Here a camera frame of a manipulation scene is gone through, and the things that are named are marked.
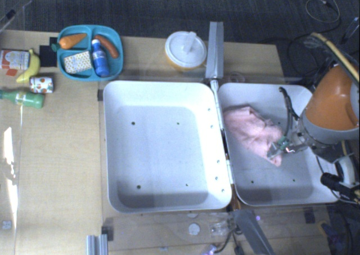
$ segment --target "green bottle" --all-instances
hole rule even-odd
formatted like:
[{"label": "green bottle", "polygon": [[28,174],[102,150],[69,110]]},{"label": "green bottle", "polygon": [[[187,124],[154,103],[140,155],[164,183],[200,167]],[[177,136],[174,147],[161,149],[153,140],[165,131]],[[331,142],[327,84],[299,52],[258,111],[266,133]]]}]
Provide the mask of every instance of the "green bottle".
[{"label": "green bottle", "polygon": [[44,103],[43,94],[34,94],[31,92],[23,92],[23,91],[6,92],[0,90],[0,99],[8,99],[14,104],[34,107],[37,109],[42,108]]}]

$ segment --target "pink towel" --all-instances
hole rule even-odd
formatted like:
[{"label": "pink towel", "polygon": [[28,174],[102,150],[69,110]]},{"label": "pink towel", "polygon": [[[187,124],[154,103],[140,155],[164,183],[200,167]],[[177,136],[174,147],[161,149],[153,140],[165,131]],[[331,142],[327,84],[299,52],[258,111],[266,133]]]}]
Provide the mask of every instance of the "pink towel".
[{"label": "pink towel", "polygon": [[277,142],[283,135],[281,128],[270,119],[265,120],[253,108],[244,107],[225,111],[224,122],[243,147],[275,166],[281,165],[281,155],[271,160],[267,158],[271,143]]}]

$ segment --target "plastic container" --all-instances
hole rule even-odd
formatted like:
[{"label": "plastic container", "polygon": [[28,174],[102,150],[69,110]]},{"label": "plastic container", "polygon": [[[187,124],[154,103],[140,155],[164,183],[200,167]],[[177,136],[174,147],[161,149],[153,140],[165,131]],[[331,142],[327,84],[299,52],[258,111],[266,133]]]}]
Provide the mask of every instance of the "plastic container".
[{"label": "plastic container", "polygon": [[0,99],[7,99],[16,105],[34,107],[36,109],[41,109],[44,103],[44,95],[23,91],[6,92],[0,90]]},{"label": "plastic container", "polygon": [[109,66],[107,65],[107,59],[105,52],[101,49],[101,44],[98,39],[91,41],[93,48],[92,61],[95,67],[95,73],[100,77],[109,76]]},{"label": "plastic container", "polygon": [[179,71],[190,71],[205,62],[207,51],[203,40],[194,32],[175,32],[165,43],[167,62]]},{"label": "plastic container", "polygon": [[[59,33],[57,41],[59,41],[64,36],[79,34],[79,33],[86,33],[87,36],[69,50],[63,50],[63,49],[57,50],[58,67],[63,73],[63,75],[70,79],[81,80],[81,81],[102,81],[102,80],[115,79],[123,70],[123,63],[124,63],[123,45],[119,34],[114,29],[106,26],[75,25],[63,29]],[[104,50],[107,58],[107,64],[109,66],[109,76],[107,77],[99,76],[98,74],[96,74],[95,68],[81,71],[76,74],[67,73],[65,70],[64,58],[84,51],[89,51],[90,53],[92,53],[91,40],[92,38],[94,38],[95,35],[101,35],[106,39],[108,39],[119,52],[119,57],[112,58],[108,50]]]}]

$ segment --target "toy banana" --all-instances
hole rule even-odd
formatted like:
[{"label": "toy banana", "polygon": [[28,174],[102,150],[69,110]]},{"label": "toy banana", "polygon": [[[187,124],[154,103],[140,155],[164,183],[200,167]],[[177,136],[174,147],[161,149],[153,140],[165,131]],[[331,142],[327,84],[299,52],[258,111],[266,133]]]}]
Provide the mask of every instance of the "toy banana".
[{"label": "toy banana", "polygon": [[30,64],[28,69],[23,72],[18,78],[16,79],[17,83],[28,83],[30,77],[35,76],[39,73],[40,70],[40,58],[38,55],[34,53],[33,49],[29,50],[30,53]]}]

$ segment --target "small can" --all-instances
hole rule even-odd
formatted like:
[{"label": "small can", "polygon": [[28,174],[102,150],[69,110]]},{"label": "small can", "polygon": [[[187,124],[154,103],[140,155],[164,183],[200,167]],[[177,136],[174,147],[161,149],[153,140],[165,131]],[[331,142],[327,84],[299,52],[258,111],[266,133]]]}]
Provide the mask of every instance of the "small can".
[{"label": "small can", "polygon": [[54,86],[50,77],[31,77],[30,91],[32,93],[52,93]]}]

